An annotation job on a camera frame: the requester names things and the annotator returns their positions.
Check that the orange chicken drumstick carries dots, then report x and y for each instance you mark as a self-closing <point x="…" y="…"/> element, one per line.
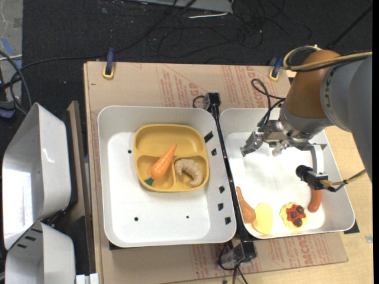
<point x="248" y="211"/>

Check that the white plastic tray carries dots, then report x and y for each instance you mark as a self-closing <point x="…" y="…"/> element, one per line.
<point x="165" y="217"/>
<point x="272" y="182"/>

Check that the orange carrot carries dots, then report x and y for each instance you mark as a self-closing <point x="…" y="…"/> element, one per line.
<point x="163" y="164"/>

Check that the thin black rod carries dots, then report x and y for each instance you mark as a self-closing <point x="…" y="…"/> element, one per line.
<point x="226" y="158"/>

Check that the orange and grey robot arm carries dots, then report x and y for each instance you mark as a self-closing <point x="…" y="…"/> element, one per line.
<point x="340" y="99"/>

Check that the yellow spaghetti with meatballs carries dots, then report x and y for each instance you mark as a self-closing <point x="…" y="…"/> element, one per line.
<point x="288" y="220"/>

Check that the yellow divided plate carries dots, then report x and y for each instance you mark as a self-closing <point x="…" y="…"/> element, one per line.
<point x="157" y="138"/>

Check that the yellow potato slice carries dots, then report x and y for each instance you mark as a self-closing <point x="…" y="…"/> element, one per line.
<point x="263" y="217"/>

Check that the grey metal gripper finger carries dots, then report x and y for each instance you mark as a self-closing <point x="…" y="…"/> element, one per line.
<point x="279" y="149"/>
<point x="251" y="143"/>

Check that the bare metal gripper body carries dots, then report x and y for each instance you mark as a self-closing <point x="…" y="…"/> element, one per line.
<point x="278" y="133"/>

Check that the black cylinder on white bracket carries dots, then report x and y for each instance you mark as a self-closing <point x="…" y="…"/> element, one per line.
<point x="309" y="176"/>

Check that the orange sausage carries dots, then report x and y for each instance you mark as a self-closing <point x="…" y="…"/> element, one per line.
<point x="315" y="201"/>

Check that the brown cardboard board red print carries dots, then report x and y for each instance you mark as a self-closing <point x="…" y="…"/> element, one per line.
<point x="177" y="81"/>

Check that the beige croissant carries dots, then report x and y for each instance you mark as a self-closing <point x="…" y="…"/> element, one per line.
<point x="192" y="170"/>

